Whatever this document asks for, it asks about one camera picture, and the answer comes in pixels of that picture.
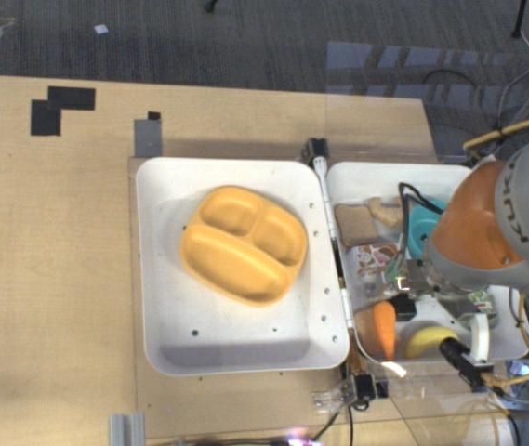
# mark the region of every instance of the black connector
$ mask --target black connector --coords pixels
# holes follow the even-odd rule
[[[396,321],[406,322],[413,319],[417,314],[415,301],[409,297],[409,294],[402,293],[388,300],[396,310]]]
[[[328,142],[325,138],[310,138],[301,149],[301,158],[306,165],[311,165],[316,157],[328,158]]]
[[[369,403],[377,398],[376,381],[371,374],[355,375],[355,396],[353,405]]]
[[[470,348],[453,337],[442,341],[440,353],[458,370],[458,376],[470,385],[470,391],[479,393],[487,389],[481,374],[491,373],[494,370],[493,363],[476,361],[470,356]]]
[[[386,399],[389,396],[388,393],[388,380],[379,380],[376,382],[377,397]]]

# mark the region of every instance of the black cable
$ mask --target black cable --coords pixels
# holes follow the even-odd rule
[[[355,425],[353,424],[353,412],[350,410],[350,406],[347,407],[347,411],[349,412],[349,425],[350,425],[349,446],[353,446],[353,440],[355,439]]]
[[[329,427],[331,427],[335,421],[337,420],[338,416],[340,415],[340,411],[336,412],[332,415],[328,423],[320,430],[318,433],[312,438],[314,441],[317,441],[322,437],[322,435],[328,430]]]
[[[355,404],[355,405],[352,406],[352,408],[356,412],[360,412],[360,413],[365,412],[365,411],[367,411],[369,409],[369,401],[366,401],[364,403]]]
[[[509,313],[512,315],[512,317],[513,317],[514,320],[516,321],[516,327],[520,327],[520,326],[521,326],[521,320],[520,320],[520,318],[518,317],[518,314],[516,313],[516,309],[514,308],[514,302],[513,302],[513,298],[512,298],[513,293],[514,293],[514,290],[510,287],[510,288],[509,288],[509,291],[508,291],[508,308],[509,308]]]
[[[512,428],[514,429],[514,435],[516,436],[516,446],[521,446],[521,433],[518,430],[518,425],[516,424],[516,420],[512,418],[510,415],[507,416],[508,420],[512,424]]]
[[[423,79],[421,79],[421,84],[427,83],[428,79],[430,79],[433,74],[436,74],[438,72],[450,72],[451,74],[455,74],[456,76],[459,76],[462,79],[469,81],[469,83],[471,83],[474,86],[477,85],[477,83],[475,83],[470,76],[466,75],[463,72],[457,71],[457,70],[451,70],[450,68],[438,68],[437,70],[428,72],[425,76],[423,76]]]
[[[412,191],[416,196],[410,195],[408,193],[404,194],[404,191],[406,189]],[[399,254],[401,256],[404,256],[406,253],[406,247],[409,242],[409,201],[413,201],[417,204],[420,204],[424,208],[427,208],[428,210],[437,215],[441,215],[443,213],[443,209],[430,202],[427,198],[421,195],[421,192],[419,190],[417,190],[413,185],[409,183],[399,183],[398,192],[401,197],[401,205],[403,206],[403,242]]]

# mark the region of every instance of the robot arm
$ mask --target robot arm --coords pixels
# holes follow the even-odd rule
[[[490,284],[529,295],[529,144],[460,185],[426,243],[421,271],[444,295]]]

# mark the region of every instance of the wooden table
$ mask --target wooden table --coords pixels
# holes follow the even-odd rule
[[[32,137],[31,100],[50,85],[96,88],[96,109],[63,111],[61,137]],[[330,125],[341,144],[433,154],[414,100],[0,78],[1,446],[106,445],[110,414],[135,411],[150,444],[313,432],[327,420],[311,393],[334,385],[335,371],[176,378],[137,355],[128,162],[134,120],[148,111],[163,116],[167,155],[295,158]],[[355,414],[356,444],[509,439],[504,417],[465,404],[466,386],[452,379],[433,384],[452,394],[423,406],[374,401]],[[341,416],[325,444],[348,436]]]

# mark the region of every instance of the yellow divided plate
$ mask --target yellow divided plate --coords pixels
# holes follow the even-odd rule
[[[239,187],[211,191],[179,244],[186,270],[221,294],[251,306],[280,300],[297,277],[308,238],[278,204]]]

